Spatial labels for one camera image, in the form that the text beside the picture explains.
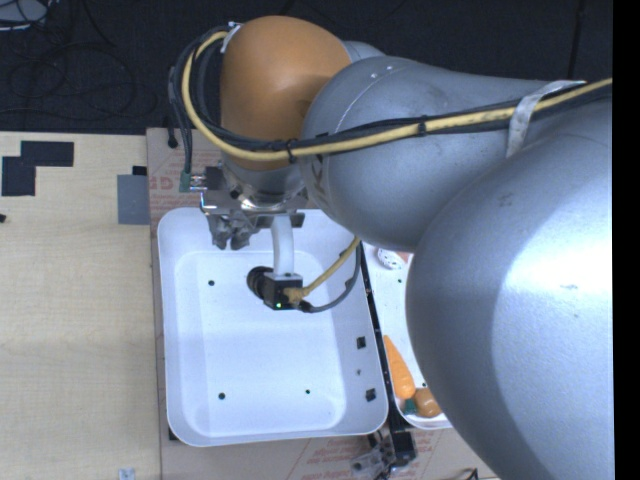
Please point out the thin black rod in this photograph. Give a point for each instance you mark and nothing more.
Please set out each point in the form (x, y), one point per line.
(378, 333)

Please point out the orange carrot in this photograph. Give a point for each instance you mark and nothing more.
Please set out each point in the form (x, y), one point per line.
(400, 373)

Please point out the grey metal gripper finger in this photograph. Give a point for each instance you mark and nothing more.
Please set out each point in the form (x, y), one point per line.
(242, 232)
(220, 233)

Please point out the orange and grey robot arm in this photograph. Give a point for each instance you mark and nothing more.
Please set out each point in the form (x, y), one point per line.
(450, 178)

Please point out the white plastic tray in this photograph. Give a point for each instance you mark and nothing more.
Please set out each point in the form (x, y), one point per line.
(395, 293)
(270, 358)

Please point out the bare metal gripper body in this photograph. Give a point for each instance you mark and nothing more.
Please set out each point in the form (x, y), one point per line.
(235, 209)

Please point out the orange rounded toy food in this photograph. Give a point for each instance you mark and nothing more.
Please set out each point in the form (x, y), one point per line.
(426, 403)

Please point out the black cylinder on white bracket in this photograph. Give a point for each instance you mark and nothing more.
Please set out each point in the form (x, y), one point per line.
(281, 288)

